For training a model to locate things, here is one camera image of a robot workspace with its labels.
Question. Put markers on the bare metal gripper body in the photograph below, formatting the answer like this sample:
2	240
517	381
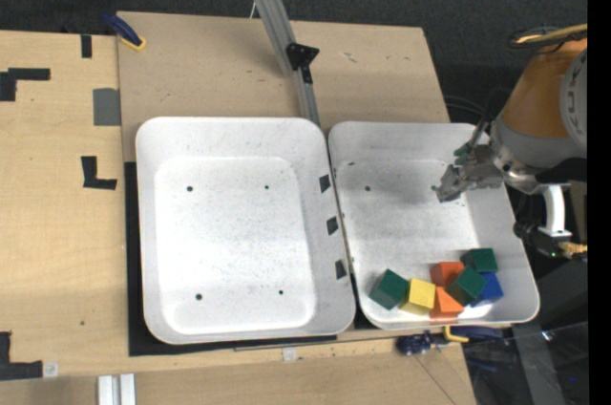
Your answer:
487	171

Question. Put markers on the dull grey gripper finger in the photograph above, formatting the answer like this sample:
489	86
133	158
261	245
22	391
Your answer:
465	187
448	189

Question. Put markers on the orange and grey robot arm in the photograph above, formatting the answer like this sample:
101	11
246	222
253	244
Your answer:
539	102

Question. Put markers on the white plastic tray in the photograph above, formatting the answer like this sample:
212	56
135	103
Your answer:
234	240
406	221

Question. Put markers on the green cube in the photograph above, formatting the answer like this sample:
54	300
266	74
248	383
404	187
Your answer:
469	284
481	260
389	289

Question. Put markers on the orange cube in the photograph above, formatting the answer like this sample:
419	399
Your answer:
444	271
445	304

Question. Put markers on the blue cube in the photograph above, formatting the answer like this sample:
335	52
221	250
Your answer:
492	289

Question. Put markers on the yellow cube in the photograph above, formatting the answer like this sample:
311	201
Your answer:
421	294

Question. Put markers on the brown flat board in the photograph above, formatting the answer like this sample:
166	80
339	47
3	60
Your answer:
215	64

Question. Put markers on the black cylinder on white bracket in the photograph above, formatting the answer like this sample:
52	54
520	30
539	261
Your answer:
554	214

